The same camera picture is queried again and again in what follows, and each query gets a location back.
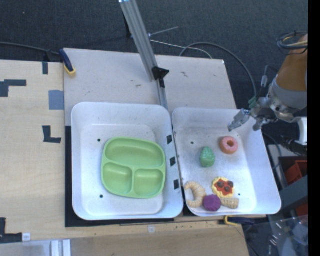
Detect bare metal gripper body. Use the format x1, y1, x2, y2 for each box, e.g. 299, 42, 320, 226
250, 93, 301, 124

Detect pink doughnut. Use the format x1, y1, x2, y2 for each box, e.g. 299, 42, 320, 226
219, 135, 239, 155

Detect white plastic tray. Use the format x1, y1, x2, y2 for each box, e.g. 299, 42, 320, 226
171, 107, 283, 218
70, 101, 185, 222

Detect green grapes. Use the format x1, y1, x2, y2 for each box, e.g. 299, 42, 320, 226
199, 146, 217, 169

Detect yellow and red pizza slice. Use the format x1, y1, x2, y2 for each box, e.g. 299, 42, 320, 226
211, 176, 241, 210

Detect beige croissant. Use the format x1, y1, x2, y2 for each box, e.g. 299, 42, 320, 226
184, 180, 208, 209

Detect purple grapes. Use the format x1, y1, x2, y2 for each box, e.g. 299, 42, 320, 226
202, 194, 222, 213

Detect green divided plate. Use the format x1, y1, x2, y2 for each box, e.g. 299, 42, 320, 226
100, 136, 167, 200

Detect pale wood board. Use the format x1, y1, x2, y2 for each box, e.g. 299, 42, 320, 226
63, 47, 267, 226

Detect black cylinder on white bracket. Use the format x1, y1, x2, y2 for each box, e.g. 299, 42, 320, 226
279, 116, 309, 156

